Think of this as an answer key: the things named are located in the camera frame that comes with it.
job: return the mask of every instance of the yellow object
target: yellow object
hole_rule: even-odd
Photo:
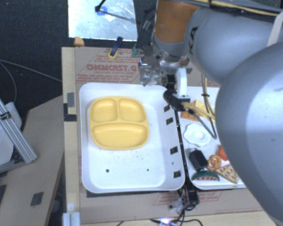
[[[205,115],[207,117],[212,118],[213,120],[215,119],[215,117],[211,113],[208,113],[207,111],[202,110],[202,109],[196,107],[195,105],[193,105],[193,103],[182,102],[181,104],[183,105],[184,109],[192,109],[195,112],[198,112],[199,114],[203,114],[203,115]]]
[[[208,87],[208,80],[207,80],[206,77],[204,77],[204,93],[205,93],[205,94],[207,94],[207,87]],[[205,99],[206,102],[207,102],[209,111],[212,113],[213,116],[215,116],[215,111],[212,109],[208,97],[207,97],[207,96],[204,96],[204,99]]]
[[[143,105],[129,97],[96,99],[89,113],[90,132],[96,145],[108,150],[129,150],[149,139],[149,124]]]
[[[111,50],[109,50],[108,58],[115,59],[115,57],[117,56],[117,52],[118,52],[118,51],[116,51],[116,52],[115,52],[115,54],[114,54],[113,56],[111,56],[111,55],[110,55],[110,54],[111,54],[111,52],[112,52],[112,49],[111,49]]]
[[[202,101],[195,100],[195,107],[206,112],[206,105]],[[202,113],[201,111],[199,111],[199,114],[203,117],[207,116],[206,114]]]
[[[85,46],[84,40],[80,37],[75,37],[74,46],[84,47]]]
[[[250,13],[260,14],[260,15],[265,15],[265,16],[276,17],[279,14],[279,12],[268,12],[268,11],[264,11],[258,8],[249,8],[249,7],[234,5],[231,3],[221,2],[217,0],[191,0],[191,1],[197,1],[203,4],[209,4],[209,5],[213,5],[215,7],[221,7],[221,8],[236,8],[236,9],[240,9],[240,10],[247,11]]]

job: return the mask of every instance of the toy pretzel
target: toy pretzel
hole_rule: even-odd
[[[208,159],[207,169],[210,171],[215,171],[221,166],[221,158],[218,155],[211,155]]]

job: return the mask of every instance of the wooden table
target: wooden table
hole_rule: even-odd
[[[64,166],[62,97],[30,110],[23,135],[38,158],[0,178],[0,186],[6,185],[0,226],[48,224]],[[31,206],[35,194],[42,201]]]

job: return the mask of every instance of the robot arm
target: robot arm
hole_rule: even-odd
[[[214,7],[221,2],[226,8]],[[152,47],[141,58],[141,83],[163,84],[189,59],[221,84],[219,139],[248,189],[282,226],[283,25],[277,42],[268,44],[275,17],[252,9],[282,11],[249,0],[210,0],[201,8],[160,0]]]

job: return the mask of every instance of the blue object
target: blue object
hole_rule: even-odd
[[[102,7],[101,7],[101,10],[100,10],[99,12],[97,12],[96,14],[97,14],[98,16],[104,16],[105,14],[102,13],[102,11],[103,11],[104,13],[107,13],[107,12],[108,12],[108,9],[107,9],[105,6],[102,6]]]
[[[109,53],[110,57],[114,57],[116,52],[117,52],[117,48],[119,48],[123,43],[123,38],[122,37],[118,37],[117,40],[115,41],[113,48],[111,50],[111,52]]]

